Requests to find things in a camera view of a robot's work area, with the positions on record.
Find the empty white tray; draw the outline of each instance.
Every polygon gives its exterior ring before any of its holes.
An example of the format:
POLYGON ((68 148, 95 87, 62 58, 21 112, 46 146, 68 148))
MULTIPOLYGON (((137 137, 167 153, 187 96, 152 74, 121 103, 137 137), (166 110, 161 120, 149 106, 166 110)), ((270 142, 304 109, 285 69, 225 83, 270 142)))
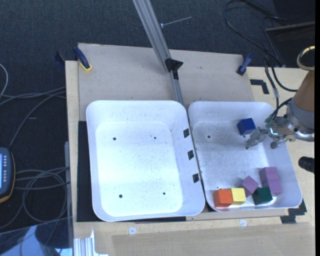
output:
POLYGON ((86 109, 92 205, 108 222, 192 216, 205 205, 186 109, 97 100, 86 109))
POLYGON ((272 139, 267 137, 249 149, 245 142, 249 135, 239 134, 237 123, 252 118, 256 127, 265 127, 265 119, 274 109, 264 102, 197 101, 188 108, 196 155, 203 179, 205 197, 214 210, 220 212, 266 208, 295 208, 302 201, 302 193, 291 163, 287 145, 271 149, 272 139), (272 201, 255 205, 252 196, 242 205, 215 207, 213 193, 218 189, 237 187, 250 175, 259 186, 259 170, 277 167, 283 192, 272 201))

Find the green cube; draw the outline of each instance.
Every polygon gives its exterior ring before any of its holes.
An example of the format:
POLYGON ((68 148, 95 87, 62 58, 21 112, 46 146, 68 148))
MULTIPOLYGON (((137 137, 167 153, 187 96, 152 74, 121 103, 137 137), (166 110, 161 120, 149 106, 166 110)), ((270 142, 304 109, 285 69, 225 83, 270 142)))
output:
POLYGON ((272 200, 270 188, 268 186, 258 187, 252 194, 252 198, 255 205, 270 202, 272 200))

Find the block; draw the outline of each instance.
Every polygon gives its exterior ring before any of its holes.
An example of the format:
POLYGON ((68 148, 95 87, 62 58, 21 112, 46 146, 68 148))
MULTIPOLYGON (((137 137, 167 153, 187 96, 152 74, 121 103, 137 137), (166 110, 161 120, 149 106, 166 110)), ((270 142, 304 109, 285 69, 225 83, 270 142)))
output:
POLYGON ((258 187, 252 194, 252 199, 255 205, 270 202, 273 199, 270 188, 268 186, 258 187))
POLYGON ((258 186, 258 182, 256 182, 251 176, 247 176, 239 187, 244 188, 245 196, 248 197, 256 191, 258 186))
POLYGON ((264 167, 259 171, 261 183, 265 183, 267 180, 279 180, 279 173, 276 167, 264 167))
POLYGON ((281 181, 279 179, 269 179, 266 180, 263 184, 262 187, 269 187, 271 194, 272 195, 279 195, 282 193, 282 185, 281 181))
POLYGON ((242 205, 246 200, 246 193, 243 187, 232 187, 231 188, 233 205, 242 205))
POLYGON ((215 207, 228 207, 234 200, 231 189, 218 189, 213 193, 213 201, 215 207))
POLYGON ((240 135, 251 134, 256 129, 255 123, 252 118, 242 119, 236 126, 240 135))

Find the blue cube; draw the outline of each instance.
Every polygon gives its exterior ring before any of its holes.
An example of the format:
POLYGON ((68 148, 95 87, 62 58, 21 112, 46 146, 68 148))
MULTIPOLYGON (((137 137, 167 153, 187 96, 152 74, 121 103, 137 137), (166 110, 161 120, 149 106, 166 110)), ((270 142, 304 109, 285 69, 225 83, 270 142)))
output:
POLYGON ((240 135, 251 134, 256 129, 252 118, 242 119, 236 126, 238 127, 240 135))

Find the metal stand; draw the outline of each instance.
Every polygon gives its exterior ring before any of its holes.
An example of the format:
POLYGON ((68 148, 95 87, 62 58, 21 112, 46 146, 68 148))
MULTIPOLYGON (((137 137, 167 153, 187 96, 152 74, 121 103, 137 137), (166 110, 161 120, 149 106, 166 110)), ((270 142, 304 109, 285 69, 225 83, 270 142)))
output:
POLYGON ((140 16, 145 32, 150 40, 152 48, 160 64, 165 71, 170 72, 170 79, 175 101, 184 104, 180 89, 178 68, 183 62, 171 58, 166 40, 161 31, 161 26, 155 15, 154 9, 149 0, 133 0, 135 8, 140 16))

